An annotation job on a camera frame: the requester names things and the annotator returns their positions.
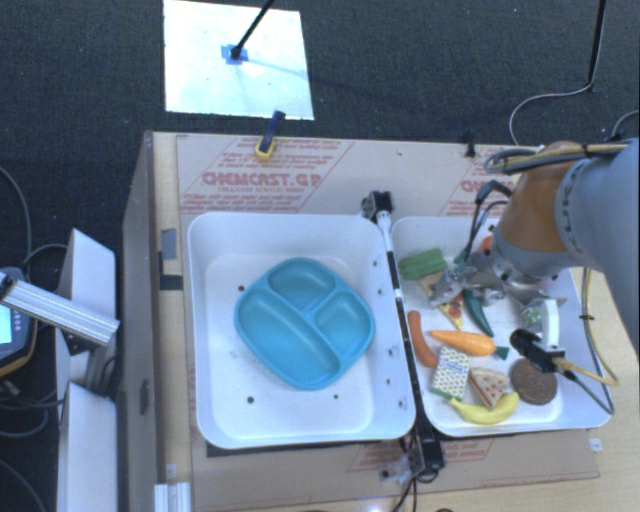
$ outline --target toy banana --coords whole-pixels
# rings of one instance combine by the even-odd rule
[[[502,395],[492,411],[484,405],[465,404],[456,398],[449,400],[449,403],[458,409],[458,412],[466,421],[480,425],[493,425],[509,418],[518,407],[519,401],[518,393],[513,391]]]

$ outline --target green pepper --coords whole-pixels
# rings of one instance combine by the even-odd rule
[[[467,289],[462,291],[462,298],[464,300],[465,306],[467,306],[467,311],[469,312],[469,315],[471,316],[475,324],[483,333],[493,338],[493,330],[489,325],[487,317],[484,316],[482,301],[474,295],[472,290]]]

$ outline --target black floor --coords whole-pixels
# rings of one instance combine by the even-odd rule
[[[256,1],[220,1],[261,6]],[[588,79],[598,0],[275,2],[301,13],[316,119],[282,134],[483,143],[511,142],[522,100],[570,92]],[[523,144],[600,141],[638,108],[640,4],[607,4],[594,87],[541,100],[515,118]],[[164,110],[161,0],[21,0],[0,5],[0,165],[22,188],[33,247],[65,243],[72,227],[120,255],[120,226],[146,129],[257,134],[265,120]],[[637,135],[637,118],[625,124]],[[0,267],[19,264],[20,202],[0,177]],[[62,252],[34,261],[53,289]],[[52,343],[13,380],[31,396],[53,386]],[[0,430],[28,428],[0,409]],[[26,440],[0,437],[0,459],[55,510],[55,425]],[[0,467],[0,510],[37,510]]]

